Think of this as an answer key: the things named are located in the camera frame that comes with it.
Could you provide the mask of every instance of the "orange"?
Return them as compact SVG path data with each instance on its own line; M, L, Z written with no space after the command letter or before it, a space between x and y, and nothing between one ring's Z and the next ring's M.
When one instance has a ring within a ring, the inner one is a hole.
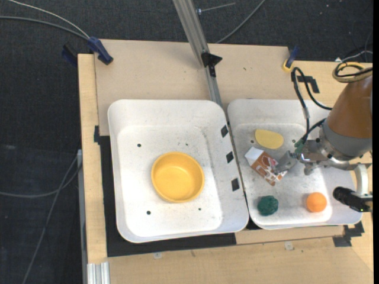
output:
M320 192L313 192L307 198L307 208L311 212L320 212L326 208L326 198Z

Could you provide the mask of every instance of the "dark green object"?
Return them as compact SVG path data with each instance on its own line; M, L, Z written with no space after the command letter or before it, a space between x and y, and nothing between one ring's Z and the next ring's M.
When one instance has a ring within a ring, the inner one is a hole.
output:
M258 211L264 216L272 215L278 210L278 206L279 202L273 196L264 196L259 201Z

